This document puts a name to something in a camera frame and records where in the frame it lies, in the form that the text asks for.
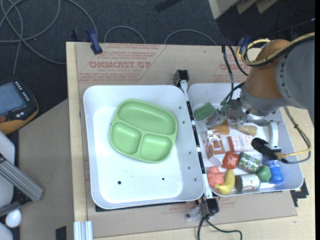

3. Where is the red and white packet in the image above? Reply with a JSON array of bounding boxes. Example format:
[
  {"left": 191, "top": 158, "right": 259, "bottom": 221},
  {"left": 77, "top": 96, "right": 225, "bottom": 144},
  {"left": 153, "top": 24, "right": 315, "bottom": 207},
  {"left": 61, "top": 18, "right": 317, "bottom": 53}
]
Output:
[{"left": 226, "top": 134, "right": 255, "bottom": 153}]

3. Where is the brown cardboard board, red print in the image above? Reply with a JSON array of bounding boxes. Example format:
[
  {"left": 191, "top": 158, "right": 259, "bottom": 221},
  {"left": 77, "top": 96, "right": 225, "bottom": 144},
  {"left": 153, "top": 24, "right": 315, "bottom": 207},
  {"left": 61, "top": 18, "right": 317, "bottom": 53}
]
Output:
[{"left": 74, "top": 42, "right": 299, "bottom": 239}]

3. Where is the red toy pepper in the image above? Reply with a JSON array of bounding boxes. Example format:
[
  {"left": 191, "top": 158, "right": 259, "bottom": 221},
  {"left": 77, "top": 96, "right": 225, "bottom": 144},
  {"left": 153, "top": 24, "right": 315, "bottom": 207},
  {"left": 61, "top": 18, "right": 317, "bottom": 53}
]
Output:
[{"left": 221, "top": 151, "right": 241, "bottom": 170}]

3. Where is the orange pizza slice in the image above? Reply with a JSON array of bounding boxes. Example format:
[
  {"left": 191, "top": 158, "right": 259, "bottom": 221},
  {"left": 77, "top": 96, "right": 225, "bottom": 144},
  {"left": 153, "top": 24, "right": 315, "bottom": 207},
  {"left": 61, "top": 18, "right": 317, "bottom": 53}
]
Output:
[{"left": 210, "top": 119, "right": 231, "bottom": 136}]

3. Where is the black block with thin wires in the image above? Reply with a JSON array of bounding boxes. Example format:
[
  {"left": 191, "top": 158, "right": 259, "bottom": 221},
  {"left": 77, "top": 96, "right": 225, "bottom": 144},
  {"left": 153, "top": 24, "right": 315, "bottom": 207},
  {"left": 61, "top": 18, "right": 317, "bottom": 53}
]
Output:
[
  {"left": 172, "top": 69, "right": 190, "bottom": 86},
  {"left": 196, "top": 197, "right": 221, "bottom": 216}
]

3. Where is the pink-orange toy food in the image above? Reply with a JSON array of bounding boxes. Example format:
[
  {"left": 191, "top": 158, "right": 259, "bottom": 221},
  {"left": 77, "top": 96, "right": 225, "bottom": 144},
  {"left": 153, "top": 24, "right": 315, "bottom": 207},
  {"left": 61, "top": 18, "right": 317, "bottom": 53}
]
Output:
[{"left": 206, "top": 166, "right": 226, "bottom": 189}]

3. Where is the white plastic tray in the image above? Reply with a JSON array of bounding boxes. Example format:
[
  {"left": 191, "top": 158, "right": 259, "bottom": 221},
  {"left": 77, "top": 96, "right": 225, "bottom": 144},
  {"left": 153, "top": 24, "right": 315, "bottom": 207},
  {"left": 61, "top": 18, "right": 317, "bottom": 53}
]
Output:
[
  {"left": 82, "top": 84, "right": 206, "bottom": 210},
  {"left": 186, "top": 82, "right": 305, "bottom": 198}
]

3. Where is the green printed can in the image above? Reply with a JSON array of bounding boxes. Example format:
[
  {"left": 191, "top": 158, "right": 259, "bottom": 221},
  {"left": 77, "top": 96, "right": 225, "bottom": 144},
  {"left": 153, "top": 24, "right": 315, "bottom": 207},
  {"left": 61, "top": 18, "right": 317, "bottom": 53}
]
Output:
[{"left": 236, "top": 151, "right": 261, "bottom": 174}]

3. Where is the white and orange carton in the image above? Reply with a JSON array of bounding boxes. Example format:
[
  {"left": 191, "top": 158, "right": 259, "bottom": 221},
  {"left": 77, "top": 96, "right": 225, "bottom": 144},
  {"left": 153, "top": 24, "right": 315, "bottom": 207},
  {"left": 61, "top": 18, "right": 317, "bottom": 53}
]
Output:
[{"left": 201, "top": 129, "right": 226, "bottom": 161}]

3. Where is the black cylinder on white bracket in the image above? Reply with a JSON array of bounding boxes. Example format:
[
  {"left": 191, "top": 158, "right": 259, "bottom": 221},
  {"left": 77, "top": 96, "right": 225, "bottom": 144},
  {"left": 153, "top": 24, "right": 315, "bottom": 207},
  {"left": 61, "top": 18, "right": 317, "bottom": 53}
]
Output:
[{"left": 250, "top": 120, "right": 284, "bottom": 161}]

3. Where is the blue plastic bottle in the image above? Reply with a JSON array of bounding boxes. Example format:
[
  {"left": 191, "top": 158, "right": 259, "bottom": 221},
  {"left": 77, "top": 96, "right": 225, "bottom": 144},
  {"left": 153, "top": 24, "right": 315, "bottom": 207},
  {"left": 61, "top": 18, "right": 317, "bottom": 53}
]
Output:
[{"left": 263, "top": 158, "right": 285, "bottom": 185}]

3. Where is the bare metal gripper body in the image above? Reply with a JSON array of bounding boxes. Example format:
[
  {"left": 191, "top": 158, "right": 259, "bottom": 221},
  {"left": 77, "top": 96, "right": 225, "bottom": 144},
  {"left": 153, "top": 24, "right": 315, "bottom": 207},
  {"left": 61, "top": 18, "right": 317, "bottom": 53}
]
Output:
[{"left": 220, "top": 99, "right": 270, "bottom": 124}]

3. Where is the tan waffle biscuit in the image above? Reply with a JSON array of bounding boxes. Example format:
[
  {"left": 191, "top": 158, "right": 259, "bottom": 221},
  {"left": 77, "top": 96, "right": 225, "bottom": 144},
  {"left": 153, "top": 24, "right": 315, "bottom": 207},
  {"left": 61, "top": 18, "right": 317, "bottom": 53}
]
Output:
[{"left": 236, "top": 124, "right": 259, "bottom": 137}]

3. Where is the green divided plate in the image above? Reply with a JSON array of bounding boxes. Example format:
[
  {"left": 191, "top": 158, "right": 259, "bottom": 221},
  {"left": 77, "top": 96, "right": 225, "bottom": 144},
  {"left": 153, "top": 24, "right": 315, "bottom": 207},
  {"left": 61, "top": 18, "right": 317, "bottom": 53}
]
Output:
[{"left": 108, "top": 98, "right": 179, "bottom": 164}]

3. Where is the green ridged toy vegetable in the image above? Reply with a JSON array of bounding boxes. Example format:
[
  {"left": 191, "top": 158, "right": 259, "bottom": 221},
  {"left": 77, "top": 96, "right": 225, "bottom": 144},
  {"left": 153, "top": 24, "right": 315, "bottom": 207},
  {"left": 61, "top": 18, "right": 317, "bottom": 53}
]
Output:
[{"left": 193, "top": 102, "right": 216, "bottom": 121}]

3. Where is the white and red can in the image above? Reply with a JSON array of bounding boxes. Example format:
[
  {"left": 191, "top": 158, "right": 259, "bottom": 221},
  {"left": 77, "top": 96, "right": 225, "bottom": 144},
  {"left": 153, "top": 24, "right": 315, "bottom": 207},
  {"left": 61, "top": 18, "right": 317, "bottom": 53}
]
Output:
[{"left": 234, "top": 173, "right": 261, "bottom": 193}]

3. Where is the yellow banana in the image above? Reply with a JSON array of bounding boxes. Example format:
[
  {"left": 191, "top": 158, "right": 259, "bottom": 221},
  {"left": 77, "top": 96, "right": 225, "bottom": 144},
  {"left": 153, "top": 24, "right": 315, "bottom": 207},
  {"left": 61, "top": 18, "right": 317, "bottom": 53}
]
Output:
[{"left": 214, "top": 169, "right": 237, "bottom": 195}]

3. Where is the thin black and white rod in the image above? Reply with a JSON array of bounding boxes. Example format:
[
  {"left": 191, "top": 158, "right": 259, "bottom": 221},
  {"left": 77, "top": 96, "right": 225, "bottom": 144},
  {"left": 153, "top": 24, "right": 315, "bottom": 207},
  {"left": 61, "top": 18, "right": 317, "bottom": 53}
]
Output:
[{"left": 180, "top": 79, "right": 214, "bottom": 199}]

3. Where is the green round toy fruit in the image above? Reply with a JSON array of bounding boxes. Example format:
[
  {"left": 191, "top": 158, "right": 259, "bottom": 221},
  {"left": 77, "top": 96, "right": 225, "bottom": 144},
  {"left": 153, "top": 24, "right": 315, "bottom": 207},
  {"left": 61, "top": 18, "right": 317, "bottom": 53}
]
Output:
[{"left": 256, "top": 164, "right": 273, "bottom": 184}]

